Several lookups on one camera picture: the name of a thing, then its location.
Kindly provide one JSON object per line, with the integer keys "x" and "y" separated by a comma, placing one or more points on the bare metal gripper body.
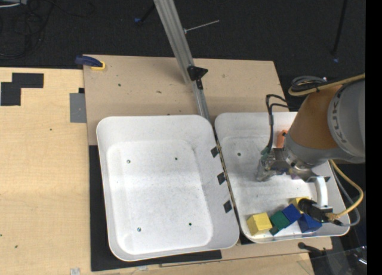
{"x": 282, "y": 165}

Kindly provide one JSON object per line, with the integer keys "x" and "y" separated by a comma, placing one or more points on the green cube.
{"x": 280, "y": 219}

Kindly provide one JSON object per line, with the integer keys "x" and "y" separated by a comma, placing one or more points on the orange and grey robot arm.
{"x": 316, "y": 118}

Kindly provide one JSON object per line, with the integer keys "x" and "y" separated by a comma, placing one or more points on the yellow cube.
{"x": 296, "y": 201}
{"x": 259, "y": 222}

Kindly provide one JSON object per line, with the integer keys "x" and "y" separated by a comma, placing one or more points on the pale brown flat board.
{"x": 143, "y": 89}

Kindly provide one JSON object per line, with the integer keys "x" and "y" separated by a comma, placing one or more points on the blue cube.
{"x": 292, "y": 213}
{"x": 308, "y": 223}

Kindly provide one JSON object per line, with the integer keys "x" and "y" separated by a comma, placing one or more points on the black cylinder on white bracket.
{"x": 321, "y": 190}

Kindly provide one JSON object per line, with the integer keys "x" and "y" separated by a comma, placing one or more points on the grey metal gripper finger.
{"x": 262, "y": 174}
{"x": 276, "y": 173}

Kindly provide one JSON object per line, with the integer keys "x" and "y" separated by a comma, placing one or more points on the white plastic tray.
{"x": 161, "y": 190}
{"x": 253, "y": 190}

